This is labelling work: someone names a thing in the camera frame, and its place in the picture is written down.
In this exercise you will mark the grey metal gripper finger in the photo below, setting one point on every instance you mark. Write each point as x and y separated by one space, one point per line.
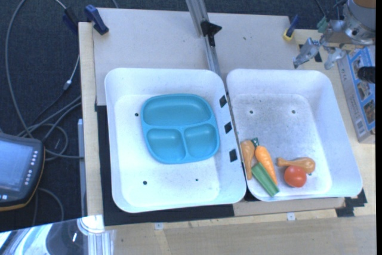
335 57
307 50

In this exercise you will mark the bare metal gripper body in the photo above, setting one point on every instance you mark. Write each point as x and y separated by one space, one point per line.
337 36

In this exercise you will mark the blue and grey carton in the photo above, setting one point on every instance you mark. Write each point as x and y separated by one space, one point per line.
359 98

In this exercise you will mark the white plastic tray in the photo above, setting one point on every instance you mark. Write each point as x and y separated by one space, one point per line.
167 188
283 134

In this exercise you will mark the brown toy chicken drumstick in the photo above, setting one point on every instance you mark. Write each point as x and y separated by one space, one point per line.
303 162

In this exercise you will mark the orange carrot with green top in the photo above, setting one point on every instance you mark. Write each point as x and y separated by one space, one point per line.
265 161

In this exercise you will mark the pale orange toy vegetable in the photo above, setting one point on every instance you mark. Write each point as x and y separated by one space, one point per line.
247 155

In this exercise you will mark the red toy tomato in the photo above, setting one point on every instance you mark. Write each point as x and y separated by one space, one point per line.
295 176

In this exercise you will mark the green toy celery stalk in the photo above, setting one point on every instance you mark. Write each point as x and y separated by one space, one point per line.
264 179

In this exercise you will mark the blue divided plate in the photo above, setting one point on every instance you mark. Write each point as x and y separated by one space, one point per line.
179 128

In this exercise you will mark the pale wood board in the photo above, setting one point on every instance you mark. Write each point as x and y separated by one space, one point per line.
155 44

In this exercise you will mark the black cylinder on white bracket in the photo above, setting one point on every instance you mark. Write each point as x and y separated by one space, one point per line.
367 74

